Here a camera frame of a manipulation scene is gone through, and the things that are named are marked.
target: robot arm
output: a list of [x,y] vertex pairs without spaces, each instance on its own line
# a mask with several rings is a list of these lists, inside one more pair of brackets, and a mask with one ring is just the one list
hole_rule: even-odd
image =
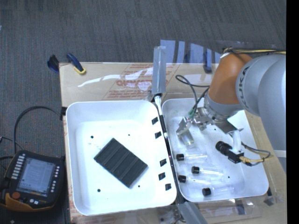
[[274,150],[286,148],[286,56],[222,56],[205,97],[204,113],[223,121],[239,110],[261,117]]

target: clear plastic tube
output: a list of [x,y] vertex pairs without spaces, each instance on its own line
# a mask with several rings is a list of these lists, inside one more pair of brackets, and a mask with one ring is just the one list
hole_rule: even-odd
[[233,193],[235,191],[234,186],[230,182],[219,183],[208,186],[202,189],[204,196],[219,196],[226,193]]
[[194,183],[194,184],[201,184],[201,185],[211,185],[211,181],[209,178],[200,177],[198,175],[179,175],[178,181],[182,183]]
[[223,176],[223,169],[212,165],[192,166],[191,172],[195,175],[208,175],[211,178],[221,178]]
[[207,154],[177,154],[177,161],[205,161]]

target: gray carpet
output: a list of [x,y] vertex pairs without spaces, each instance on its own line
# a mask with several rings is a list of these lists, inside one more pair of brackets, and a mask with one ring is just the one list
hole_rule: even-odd
[[[286,49],[286,0],[0,0],[0,136],[12,139],[16,119],[29,107],[60,112],[59,75],[47,66],[52,54],[60,62],[68,52],[83,62],[152,62],[161,40],[218,53],[230,44]],[[64,155],[63,125],[49,110],[24,115],[16,141],[33,152]],[[3,138],[0,156],[11,154],[13,144]],[[49,211],[0,207],[0,224],[11,221],[70,223],[66,184]]]

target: black cable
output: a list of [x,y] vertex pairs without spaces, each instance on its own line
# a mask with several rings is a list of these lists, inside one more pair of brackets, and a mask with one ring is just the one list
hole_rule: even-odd
[[210,87],[208,87],[200,96],[200,98],[197,100],[195,106],[193,108],[196,108],[200,100],[206,95],[207,91],[209,90]]
[[210,87],[209,85],[197,85],[197,84],[191,84],[189,81],[188,81],[188,82],[187,82],[187,81],[185,82],[185,81],[183,81],[183,80],[178,79],[177,76],[180,76],[180,77],[182,77],[182,78],[184,78],[184,79],[186,79],[186,78],[183,77],[183,76],[181,76],[181,75],[176,75],[176,79],[177,79],[178,81],[184,83],[184,84],[188,84],[188,85],[191,85],[191,86],[194,86],[194,87],[201,87],[201,88]]
[[[253,150],[253,151],[255,151],[255,152],[267,153],[268,155],[267,155],[266,157],[263,157],[263,160],[265,160],[265,159],[267,159],[267,158],[269,158],[269,157],[271,156],[271,152],[270,152],[270,151],[262,150],[262,149],[256,149],[256,148],[250,147],[250,146],[248,146],[248,145],[245,145],[245,144],[243,144],[243,143],[241,143],[241,145],[243,145],[244,148]],[[255,165],[259,164],[259,163],[262,163],[262,162],[250,163],[250,166],[255,166]]]
[[[6,139],[6,140],[9,140],[9,141],[13,141],[12,139],[7,138],[7,137],[4,137],[4,136],[0,136],[0,138]],[[16,144],[17,144],[21,149],[24,149],[19,143],[16,142]]]
[[2,156],[2,157],[0,157],[0,160],[3,160],[3,159],[12,159],[13,158],[13,156]]
[[26,110],[24,110],[20,115],[19,117],[17,118],[15,124],[14,124],[14,134],[13,134],[13,144],[14,144],[14,153],[16,154],[17,153],[17,147],[16,147],[16,141],[15,141],[15,136],[16,136],[16,130],[17,130],[17,126],[18,126],[18,123],[20,121],[20,119],[22,118],[22,116],[24,114],[26,114],[27,112],[31,111],[31,110],[34,110],[34,109],[47,109],[47,110],[50,110],[50,111],[53,111],[54,113],[56,113],[59,117],[60,117],[60,113],[52,110],[51,108],[49,107],[46,107],[46,106],[33,106],[33,107],[30,107]]
[[192,92],[193,92],[193,95],[194,95],[194,99],[195,99],[195,105],[197,106],[197,95],[196,95],[196,92],[195,92],[195,90],[194,90],[194,88],[193,88],[193,85],[185,78],[185,77],[183,77],[182,75],[176,75],[175,76],[176,77],[176,79],[178,80],[178,81],[180,81],[180,82],[182,82],[182,80],[180,80],[178,77],[181,77],[182,79],[184,79],[185,81],[186,81],[186,83],[185,82],[183,82],[183,83],[185,83],[185,84],[187,84],[187,85],[189,85],[190,86],[190,88],[191,88],[191,90],[192,90]]

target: black vial cap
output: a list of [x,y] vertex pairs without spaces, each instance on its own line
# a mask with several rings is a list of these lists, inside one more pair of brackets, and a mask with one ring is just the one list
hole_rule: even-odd
[[202,194],[203,194],[204,196],[211,195],[211,190],[210,190],[210,188],[204,188],[204,189],[202,189]]
[[182,161],[185,159],[184,154],[177,154],[177,161]]
[[199,167],[197,167],[197,166],[193,166],[193,167],[191,168],[191,172],[192,172],[193,174],[199,174]]
[[178,176],[178,181],[179,182],[186,182],[187,181],[187,177],[185,175],[179,175]]

